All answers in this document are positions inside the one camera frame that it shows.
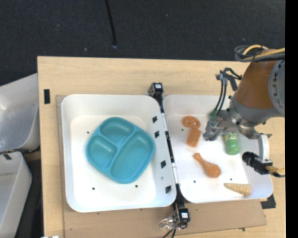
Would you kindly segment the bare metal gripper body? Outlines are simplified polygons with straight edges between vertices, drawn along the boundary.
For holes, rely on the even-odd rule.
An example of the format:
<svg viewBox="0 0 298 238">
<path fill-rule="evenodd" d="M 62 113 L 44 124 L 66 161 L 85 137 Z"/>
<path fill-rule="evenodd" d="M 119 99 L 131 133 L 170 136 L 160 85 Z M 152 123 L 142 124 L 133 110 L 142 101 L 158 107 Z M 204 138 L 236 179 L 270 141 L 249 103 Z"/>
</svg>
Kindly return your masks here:
<svg viewBox="0 0 298 238">
<path fill-rule="evenodd" d="M 255 129 L 256 125 L 233 110 L 212 111 L 208 120 L 208 126 L 218 129 L 218 137 L 231 131 L 247 138 L 257 138 L 259 133 Z"/>
</svg>

